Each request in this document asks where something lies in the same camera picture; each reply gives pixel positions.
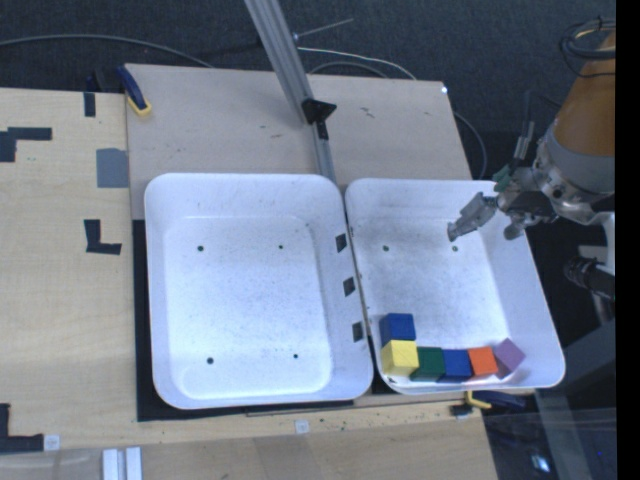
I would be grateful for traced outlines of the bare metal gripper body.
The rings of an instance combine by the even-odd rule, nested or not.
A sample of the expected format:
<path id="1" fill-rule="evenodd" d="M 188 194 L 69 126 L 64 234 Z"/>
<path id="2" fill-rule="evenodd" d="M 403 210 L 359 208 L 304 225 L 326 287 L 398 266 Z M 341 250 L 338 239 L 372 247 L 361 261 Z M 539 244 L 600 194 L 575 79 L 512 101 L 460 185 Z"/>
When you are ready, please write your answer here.
<path id="1" fill-rule="evenodd" d="M 507 165 L 496 173 L 497 206 L 514 220 L 527 224 L 564 218 L 595 224 L 614 207 L 614 193 L 586 189 L 553 164 L 541 160 L 532 166 Z"/>

